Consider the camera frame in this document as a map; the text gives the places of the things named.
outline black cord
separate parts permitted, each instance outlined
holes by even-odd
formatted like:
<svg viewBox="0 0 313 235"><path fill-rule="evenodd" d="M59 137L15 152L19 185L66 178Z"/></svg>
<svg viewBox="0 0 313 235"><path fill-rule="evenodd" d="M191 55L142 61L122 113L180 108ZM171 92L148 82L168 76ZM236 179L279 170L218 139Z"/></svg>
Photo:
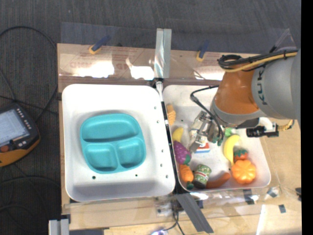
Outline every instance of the black cord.
<svg viewBox="0 0 313 235"><path fill-rule="evenodd" d="M33 28L33 27L30 27L30 26L24 26L24 25L19 25L19 26L13 26L13 27L10 27L10 28L7 28L5 29L4 31L2 31L0 33L0 37L3 36L6 32L8 31L11 31L11 30L14 30L14 29L21 29L21 28L24 28L24 29L30 29L30 30L33 30L33 31L36 31L38 32L39 34L43 35L49 42L50 44L53 46L55 52L57 52L57 46L56 44L54 43L54 41L47 35L45 34L44 32L36 29L36 28ZM11 96L12 96L12 99L14 101L16 101L16 97L13 93L13 90L9 84L9 82L7 81L6 77L4 76L1 68L0 68L0 76L2 77L2 79L4 80L4 82L6 83L6 85L8 86L8 89L11 93ZM57 89L58 89L58 84L55 86L54 90L53 90L53 93L52 95L50 96L48 102L46 103L46 105L44 106L44 108L42 108L41 112L38 114L38 116L35 118L35 122L37 122L39 120L39 118L41 117L41 115L43 114L43 112L47 109L47 107L49 106L49 104L51 103L52 99L53 99L53 96L55 95L55 93L57 92Z"/></svg>
<svg viewBox="0 0 313 235"><path fill-rule="evenodd" d="M197 99L196 96L194 96L194 93L201 92L201 91L208 90L208 89L217 88L217 87L218 87L218 85L215 85L215 86L209 86L209 87L206 87L206 88L202 88L202 89L196 90L196 91L194 91L194 92L192 92L190 94L190 99L193 102L195 102L196 104L198 104L202 109L204 109L210 115L210 117L215 121L215 123L216 123L216 125L217 125L217 127L219 129L220 140L223 140L224 139L224 133L223 133L223 130L222 130L218 120L216 119L216 117L203 104L201 104L199 99Z"/></svg>
<svg viewBox="0 0 313 235"><path fill-rule="evenodd" d="M0 37L3 36L6 32L8 32L8 31L10 31L10 30L21 29L21 28L30 29L30 30L36 31L37 33L43 35L43 36L50 42L50 44L53 46L55 52L57 52L56 44L52 41L52 39L51 39L47 34L45 34L44 32L42 32L42 31L40 31L40 30L38 30L38 29L35 29L35 28L33 28L33 27L24 26L24 25L22 25L22 26L10 27L10 28L7 28L7 29L5 29L4 31L2 31L2 32L0 33ZM6 99L10 99L10 100L12 100L12 101L18 101L18 100L16 99L16 97L15 97L15 95L14 95L14 92L13 92L13 90L12 90L12 88L11 88L11 86L10 86L8 80L6 79L6 77L5 77L5 75L4 75L4 73L3 73L3 71L2 71L1 68L0 68L0 77L4 80L5 84L7 85L7 87L8 87L8 89L9 89L9 92L10 92L12 98L7 98L7 97L4 97L4 96L0 96L0 97L6 98ZM38 114L38 116L35 118L35 122L37 122L37 121L39 120L39 118L42 116L42 114L43 114L45 111L48 111L47 108L48 108L49 104L51 103L51 101L52 101L54 95L56 94L57 88L58 88L58 85L57 85L57 82L56 82L56 86L55 86L55 88L54 88L54 90L53 90L53 93L51 94L51 96L49 97L49 100L47 101L47 103L45 104L45 106L44 106L43 108L37 107L37 106L34 106L34 105L30 105L30 104L27 104L27 103L24 103L24 102L21 102L21 101L20 101L21 103L24 103L24 104L26 104L26 105L29 105L29 106L32 106L32 107L34 107L34 108L37 108L37 109L40 109L40 110L41 110L41 112L40 112L40 113ZM15 164L13 164L13 165L14 165L14 166L16 167L16 169L22 174L23 177L22 177L22 178L13 178L13 179L11 179L11 180L5 180L5 181L2 182L3 170L2 170L2 167L1 167L1 168L0 168L0 169L1 169L1 171L0 171L0 188L2 189L1 184L12 183L12 182L19 181L19 180L28 180L29 183L30 183L30 185L32 186L32 188L33 188L34 191L36 192L36 194L37 194L37 196L38 196L38 198L39 198L41 204L43 205L44 212L45 212L45 221L47 222L47 221L48 221L47 206L46 206L46 204L45 204L44 199L42 198L42 196L40 195L40 193L38 192L38 190L35 188L34 184L31 182L31 179L45 180L45 181L49 181L50 183L53 183L53 184L56 185L57 187L60 187L60 186L59 186L57 183L55 183L53 180L48 179L48 178L36 177L36 176L27 176L27 175L25 175L25 173L24 173L21 169L19 169ZM12 221L14 221L15 224L20 228L20 230L23 231L23 232L25 232L25 233L29 233L29 234L46 234L47 231L42 231L42 232L40 232L40 231L29 231L29 230L25 229L25 228L23 227L23 225L22 225L19 221L17 221L17 220L11 215L11 213L9 212L9 209L12 209L12 208L20 208L20 209L24 209L25 211L27 211L28 213L30 213L30 214L31 214L31 217L34 216L28 208L26 208L26 207L24 207L24 206L21 206L21 205L10 204L10 202L11 202L11 200L12 200L12 192L13 192L13 190L11 191L11 195L10 195L10 199L9 199L8 203L4 203L4 202L2 202L2 200L0 199L0 205L1 205L1 206L0 206L0 212L7 211L8 215L11 217Z"/></svg>
<svg viewBox="0 0 313 235"><path fill-rule="evenodd" d="M39 109L39 110L43 110L43 109L44 109L44 108L39 107L39 106L37 106L37 105L29 104L29 103L26 103L26 102L21 101L21 100L17 100L17 99L13 100L12 98L7 97L7 96L2 96L2 95L0 95L0 97L1 97L1 98L4 98L4 99L11 100L11 101L15 101L15 102L17 102L17 103L24 104L24 105L27 105L27 106L30 106L30 107L33 107L33 108L36 108L36 109ZM58 112L54 112L54 111L51 111L51 110L48 110L48 109L46 109L45 112L49 112L49 113L58 115Z"/></svg>
<svg viewBox="0 0 313 235"><path fill-rule="evenodd" d="M273 53L266 53L266 54L261 54L257 56L252 56L248 58L242 58L239 55L223 55L220 59L218 59L219 66L224 68L224 69L230 69L230 66L234 65L241 65L245 63L253 63L259 60L263 60L266 58L278 56L278 55L286 55L287 53L294 53L298 52L297 49L294 50L283 50L283 51L278 51L278 52L273 52Z"/></svg>
<svg viewBox="0 0 313 235"><path fill-rule="evenodd" d="M185 235L185 233L182 231L182 229L181 229L181 227L180 227L180 225L179 225L179 212L178 212L178 211L174 211L174 212L173 212L173 218L174 218L174 220L175 220L174 225L172 225L170 228L163 229L162 231L168 231L168 230L173 229L174 227L178 226L178 228L179 228L181 234L182 234L182 235Z"/></svg>
<svg viewBox="0 0 313 235"><path fill-rule="evenodd" d="M259 69L259 68L265 68L268 63L270 63L270 62L263 63L261 65L258 65L257 67L251 68L249 70L241 70L241 71L248 72L248 71L253 71L253 70L256 70L256 69Z"/></svg>
<svg viewBox="0 0 313 235"><path fill-rule="evenodd" d="M38 190L35 188L35 186L32 184L32 182L30 181L31 179L39 179L39 180L44 180L44 181L47 181L49 183L52 183L54 184L56 187L60 188L60 186L54 182L52 179L49 179L49 178L46 178L46 177L39 177L39 176L27 176L20 168L17 167L16 164L13 164L15 166L15 168L22 174L23 177L20 177L20 178L13 178L13 179L9 179L9 180L5 180L5 181L2 181L1 178L2 178L2 173L3 173L3 168L1 167L1 171L0 171L0 188L2 188L1 186L2 185L5 185L5 184L9 184L9 183L13 183L13 182L16 182L16 181L21 181L21 180L28 180L31 184L31 186L33 187L33 189L35 190L36 194L38 195L40 201L41 201L41 204L43 205L44 207L44 210L45 210L45 214L46 214L46 217L45 217L45 220L48 221L48 213L47 213L47 207L45 206L45 201L44 199L41 197L41 195L39 194ZM20 208L23 208L24 210L26 210L27 212L31 213L31 211L24 207L24 206L21 206L21 205L13 205L13 204L4 204L1 199L0 199L0 204L2 205L2 207L0 207L0 212L2 211L7 211L8 215L10 216L10 218L12 219L12 221L24 232L27 232L27 233L30 233L30 234L44 234L46 233L46 231L30 231L30 230L27 230L23 227L23 225L17 220L15 219L12 214L9 212L9 209L10 208L13 208L13 207L20 207Z"/></svg>

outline teal plate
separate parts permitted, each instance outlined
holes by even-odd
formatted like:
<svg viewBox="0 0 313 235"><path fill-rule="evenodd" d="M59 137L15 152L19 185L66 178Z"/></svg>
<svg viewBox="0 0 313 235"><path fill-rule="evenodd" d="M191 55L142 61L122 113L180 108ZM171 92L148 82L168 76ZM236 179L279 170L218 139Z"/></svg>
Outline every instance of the teal plate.
<svg viewBox="0 0 313 235"><path fill-rule="evenodd" d="M80 141L89 168L98 173L117 173L140 166L146 145L135 118L127 114L104 114L86 119Z"/></svg>

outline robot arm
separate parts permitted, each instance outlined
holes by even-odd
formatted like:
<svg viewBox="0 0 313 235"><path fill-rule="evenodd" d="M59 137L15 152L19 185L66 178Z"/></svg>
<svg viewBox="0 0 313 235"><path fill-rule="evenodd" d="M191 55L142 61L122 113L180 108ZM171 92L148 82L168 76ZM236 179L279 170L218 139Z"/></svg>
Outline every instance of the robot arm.
<svg viewBox="0 0 313 235"><path fill-rule="evenodd" d="M271 117L296 119L301 127L301 50L222 56L219 64L226 72L211 104L219 124L255 128L260 118Z"/></svg>

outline metal bracket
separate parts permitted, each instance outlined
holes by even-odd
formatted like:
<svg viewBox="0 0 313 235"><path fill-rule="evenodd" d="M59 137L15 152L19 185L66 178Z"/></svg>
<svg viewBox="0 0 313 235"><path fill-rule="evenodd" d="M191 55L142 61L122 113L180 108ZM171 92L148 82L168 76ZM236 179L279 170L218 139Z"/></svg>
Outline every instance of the metal bracket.
<svg viewBox="0 0 313 235"><path fill-rule="evenodd" d="M49 235L69 235L68 219L49 220Z"/></svg>
<svg viewBox="0 0 313 235"><path fill-rule="evenodd" d="M197 130L196 137L194 141L191 143L189 147L190 152L196 152L201 144L203 144L203 140L207 139L210 141L214 136L214 127L212 124L212 120L207 117L207 113L201 111L198 116L195 118L194 123L192 125L192 130Z"/></svg>
<svg viewBox="0 0 313 235"><path fill-rule="evenodd" d="M155 54L155 77L169 78L170 77L170 62L171 62L171 29L156 30L156 54Z"/></svg>

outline gray metal bar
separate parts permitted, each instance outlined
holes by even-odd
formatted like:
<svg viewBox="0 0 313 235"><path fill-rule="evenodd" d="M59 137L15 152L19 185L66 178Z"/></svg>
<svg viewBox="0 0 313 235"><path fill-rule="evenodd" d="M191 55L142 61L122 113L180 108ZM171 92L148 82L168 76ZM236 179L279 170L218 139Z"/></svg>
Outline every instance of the gray metal bar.
<svg viewBox="0 0 313 235"><path fill-rule="evenodd" d="M177 194L175 197L186 211L197 232L204 231L208 234L213 233L212 227L209 225L196 201L189 193Z"/></svg>
<svg viewBox="0 0 313 235"><path fill-rule="evenodd" d="M48 234L49 235L69 235L68 219L49 220Z"/></svg>

